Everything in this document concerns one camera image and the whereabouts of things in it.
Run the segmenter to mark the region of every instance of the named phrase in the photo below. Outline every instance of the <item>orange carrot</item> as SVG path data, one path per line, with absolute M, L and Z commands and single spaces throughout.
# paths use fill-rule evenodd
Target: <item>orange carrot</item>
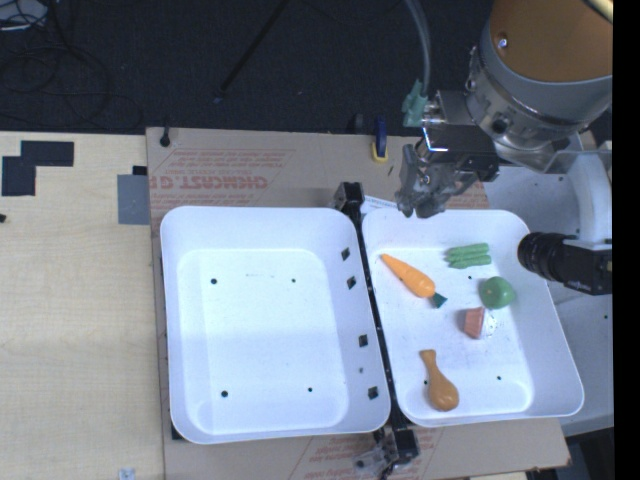
M 381 254 L 380 257 L 414 295 L 423 298 L 435 295 L 436 285 L 428 275 L 388 254 Z

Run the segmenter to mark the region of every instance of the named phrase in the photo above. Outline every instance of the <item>empty white tray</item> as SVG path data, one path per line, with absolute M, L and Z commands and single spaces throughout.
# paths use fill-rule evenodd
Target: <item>empty white tray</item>
M 367 432 L 390 399 L 354 226 L 325 208 L 161 224 L 171 418 L 212 444 Z
M 451 209 L 429 219 L 395 209 L 366 215 L 363 234 L 372 284 L 402 412 L 426 427 L 568 416 L 584 393 L 546 281 L 523 268 L 520 240 L 529 233 L 516 215 L 501 210 Z M 450 268 L 447 249 L 486 242 L 492 263 Z M 387 253 L 418 268 L 448 298 L 439 309 L 414 296 L 380 260 Z M 481 306 L 480 283 L 502 276 L 515 300 L 489 310 L 481 339 L 463 332 L 465 309 Z M 418 352 L 434 349 L 442 372 L 458 388 L 457 408 L 436 410 Z

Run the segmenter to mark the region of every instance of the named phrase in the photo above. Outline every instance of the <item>teal connector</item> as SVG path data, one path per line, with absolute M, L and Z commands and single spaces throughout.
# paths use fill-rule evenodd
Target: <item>teal connector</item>
M 402 103 L 402 111 L 404 112 L 402 124 L 406 127 L 422 127 L 422 116 L 424 115 L 424 107 L 427 104 L 427 97 L 420 96 L 421 90 L 422 82 L 416 80 L 411 92 L 407 94 Z

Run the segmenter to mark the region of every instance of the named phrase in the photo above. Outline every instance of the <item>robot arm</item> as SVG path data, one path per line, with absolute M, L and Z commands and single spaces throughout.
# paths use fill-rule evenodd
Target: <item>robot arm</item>
M 422 136 L 403 150 L 398 209 L 436 215 L 504 163 L 568 174 L 580 236 L 532 234 L 520 261 L 570 288 L 610 293 L 611 151 L 586 151 L 580 134 L 611 106 L 612 39 L 613 0 L 495 0 L 464 90 L 429 101 L 416 83 L 404 102 L 405 126 Z

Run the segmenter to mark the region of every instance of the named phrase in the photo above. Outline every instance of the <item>green ball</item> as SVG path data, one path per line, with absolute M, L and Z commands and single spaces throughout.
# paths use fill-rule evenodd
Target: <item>green ball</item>
M 515 297 L 513 286 L 503 277 L 490 277 L 480 285 L 480 299 L 486 308 L 503 308 L 511 304 Z

